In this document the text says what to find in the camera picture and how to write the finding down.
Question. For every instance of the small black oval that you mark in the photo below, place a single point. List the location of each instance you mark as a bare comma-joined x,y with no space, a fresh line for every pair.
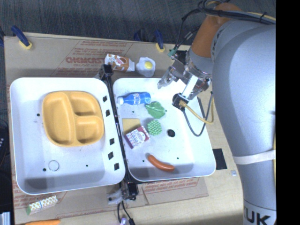
171,133

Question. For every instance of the orange divided plate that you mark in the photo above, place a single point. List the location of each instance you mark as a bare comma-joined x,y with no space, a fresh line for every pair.
72,118

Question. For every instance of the brown cardboard board red print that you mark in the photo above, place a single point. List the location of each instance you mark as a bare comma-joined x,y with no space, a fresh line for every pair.
70,55

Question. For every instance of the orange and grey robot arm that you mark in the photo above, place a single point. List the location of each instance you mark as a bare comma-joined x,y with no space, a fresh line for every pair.
243,97

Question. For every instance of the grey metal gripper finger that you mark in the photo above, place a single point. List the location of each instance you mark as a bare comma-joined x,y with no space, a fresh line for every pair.
174,79
163,81

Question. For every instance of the green lettuce leaf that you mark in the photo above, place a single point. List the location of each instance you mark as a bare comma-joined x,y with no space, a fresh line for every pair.
155,110

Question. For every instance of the black cylinder on white bracket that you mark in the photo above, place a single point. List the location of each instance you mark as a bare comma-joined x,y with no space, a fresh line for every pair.
180,101

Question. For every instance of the orange sausage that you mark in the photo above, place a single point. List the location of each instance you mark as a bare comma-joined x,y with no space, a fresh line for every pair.
160,164

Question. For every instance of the red and white carton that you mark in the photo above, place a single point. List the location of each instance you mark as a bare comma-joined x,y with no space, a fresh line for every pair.
137,137

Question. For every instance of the blue plastic bottle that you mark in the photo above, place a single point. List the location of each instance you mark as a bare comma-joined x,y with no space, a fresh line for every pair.
134,98

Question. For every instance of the white plastic tray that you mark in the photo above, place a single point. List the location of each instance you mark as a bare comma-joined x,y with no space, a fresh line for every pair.
70,167
182,149

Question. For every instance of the green grapes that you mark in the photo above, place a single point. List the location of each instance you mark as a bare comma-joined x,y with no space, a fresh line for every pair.
154,127

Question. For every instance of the white fried egg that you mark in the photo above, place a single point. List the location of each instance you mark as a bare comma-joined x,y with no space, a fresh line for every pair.
146,67

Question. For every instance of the brown and white carton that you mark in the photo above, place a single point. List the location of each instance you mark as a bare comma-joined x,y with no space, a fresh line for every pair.
119,63

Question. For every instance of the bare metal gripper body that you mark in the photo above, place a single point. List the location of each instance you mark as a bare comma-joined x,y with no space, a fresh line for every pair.
181,69

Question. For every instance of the yellow cheese slice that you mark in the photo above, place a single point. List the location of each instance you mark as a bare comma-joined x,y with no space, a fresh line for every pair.
129,124

